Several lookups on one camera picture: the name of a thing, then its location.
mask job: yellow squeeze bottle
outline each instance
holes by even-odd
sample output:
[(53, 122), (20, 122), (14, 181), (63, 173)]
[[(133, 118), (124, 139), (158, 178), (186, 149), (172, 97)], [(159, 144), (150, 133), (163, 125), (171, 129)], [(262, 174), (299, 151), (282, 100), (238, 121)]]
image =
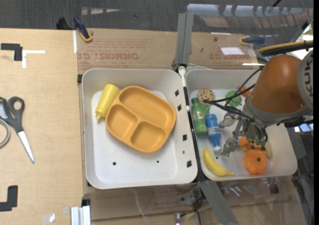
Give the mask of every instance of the yellow squeeze bottle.
[(96, 119), (99, 121), (100, 118), (105, 118), (106, 113), (115, 100), (116, 96), (120, 93), (117, 86), (112, 84), (106, 84), (103, 88), (102, 95), (100, 97), (98, 106), (96, 107)]

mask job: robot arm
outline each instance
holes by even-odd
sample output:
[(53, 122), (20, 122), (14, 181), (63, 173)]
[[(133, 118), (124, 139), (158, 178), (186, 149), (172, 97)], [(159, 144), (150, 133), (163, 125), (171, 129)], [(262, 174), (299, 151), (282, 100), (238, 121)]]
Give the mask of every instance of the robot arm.
[(224, 144), (222, 156), (238, 147), (238, 137), (250, 142), (267, 142), (266, 128), (313, 114), (313, 51), (300, 60), (291, 55), (272, 57), (262, 69), (251, 95), (245, 100), (245, 117), (227, 113), (219, 127), (237, 126)]

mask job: yellow toy banana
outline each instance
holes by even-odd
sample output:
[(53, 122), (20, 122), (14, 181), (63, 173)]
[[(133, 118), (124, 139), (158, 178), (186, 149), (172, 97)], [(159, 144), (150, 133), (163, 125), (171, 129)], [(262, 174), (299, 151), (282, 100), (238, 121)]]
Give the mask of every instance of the yellow toy banana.
[(218, 164), (207, 147), (203, 150), (203, 160), (207, 168), (217, 176), (235, 175), (234, 171), (230, 171)]

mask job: white bottle cap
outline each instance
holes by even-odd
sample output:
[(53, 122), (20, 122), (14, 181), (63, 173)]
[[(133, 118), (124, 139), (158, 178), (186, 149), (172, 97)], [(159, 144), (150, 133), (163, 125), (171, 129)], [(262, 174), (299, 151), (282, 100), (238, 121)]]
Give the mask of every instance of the white bottle cap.
[(220, 146), (215, 146), (213, 150), (214, 150), (215, 153), (221, 153), (221, 147)]

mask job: blue bottle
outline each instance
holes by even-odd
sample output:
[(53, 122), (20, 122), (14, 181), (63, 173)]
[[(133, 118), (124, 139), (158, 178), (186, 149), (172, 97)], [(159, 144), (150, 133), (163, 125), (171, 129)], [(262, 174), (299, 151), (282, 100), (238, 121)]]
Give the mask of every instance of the blue bottle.
[(222, 148), (220, 146), (220, 129), (217, 123), (217, 117), (215, 114), (208, 114), (205, 116), (205, 120), (208, 138), (214, 145), (213, 150), (215, 153), (220, 153)]

